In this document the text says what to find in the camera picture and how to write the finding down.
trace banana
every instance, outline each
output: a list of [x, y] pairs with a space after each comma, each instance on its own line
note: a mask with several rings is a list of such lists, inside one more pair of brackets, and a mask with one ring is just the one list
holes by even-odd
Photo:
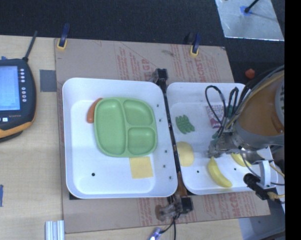
[[208, 171], [210, 175], [212, 176], [213, 180], [221, 187], [223, 188], [231, 188], [233, 184], [230, 182], [229, 179], [227, 179], [220, 171], [214, 157], [212, 156], [210, 158], [210, 161], [208, 162]]
[[[233, 152], [233, 153], [231, 153], [230, 155], [231, 155], [231, 157], [235, 160], [236, 163], [238, 163], [238, 164], [239, 164], [240, 166], [242, 166], [242, 167], [246, 167], [246, 164], [244, 163], [243, 157], [241, 156], [240, 153], [234, 153], [234, 152]], [[252, 166], [248, 161], [246, 161], [246, 163], [247, 163], [247, 165], [248, 165], [249, 167]]]

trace wooden table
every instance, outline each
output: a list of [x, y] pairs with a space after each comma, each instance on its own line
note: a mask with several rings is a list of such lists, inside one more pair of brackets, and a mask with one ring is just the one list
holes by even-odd
[[[0, 35], [0, 58], [21, 59], [28, 36]], [[56, 92], [40, 92], [40, 70], [55, 70], [54, 38], [37, 37], [29, 55], [37, 86], [37, 112], [33, 125], [0, 143], [0, 240], [43, 240], [45, 222], [63, 220]], [[148, 239], [154, 227], [66, 234], [66, 240]], [[174, 238], [173, 227], [161, 240]], [[176, 239], [243, 239], [238, 219], [176, 225]]]

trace blue screen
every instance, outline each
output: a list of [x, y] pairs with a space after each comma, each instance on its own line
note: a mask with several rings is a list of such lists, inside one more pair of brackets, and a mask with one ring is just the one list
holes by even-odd
[[17, 66], [0, 66], [0, 111], [20, 110]]

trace blue and yellow clamp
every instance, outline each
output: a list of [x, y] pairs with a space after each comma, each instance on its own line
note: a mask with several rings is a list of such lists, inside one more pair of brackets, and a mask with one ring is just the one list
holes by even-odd
[[200, 41], [201, 41], [200, 33], [197, 32], [195, 36], [195, 40], [192, 42], [192, 45], [190, 47], [190, 52], [189, 52], [189, 55], [192, 58], [195, 58], [199, 54]]
[[64, 25], [64, 28], [62, 30], [62, 33], [61, 33], [61, 37], [58, 39], [57, 41], [57, 45], [56, 47], [59, 49], [59, 50], [65, 50], [66, 48], [66, 45], [67, 45], [67, 35], [69, 34], [69, 31], [70, 31], [70, 24], [69, 23], [65, 23]]

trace blue marker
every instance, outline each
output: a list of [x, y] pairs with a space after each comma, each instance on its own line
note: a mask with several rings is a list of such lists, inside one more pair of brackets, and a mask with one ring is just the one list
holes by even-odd
[[0, 207], [3, 207], [3, 191], [4, 186], [2, 184], [0, 184]]

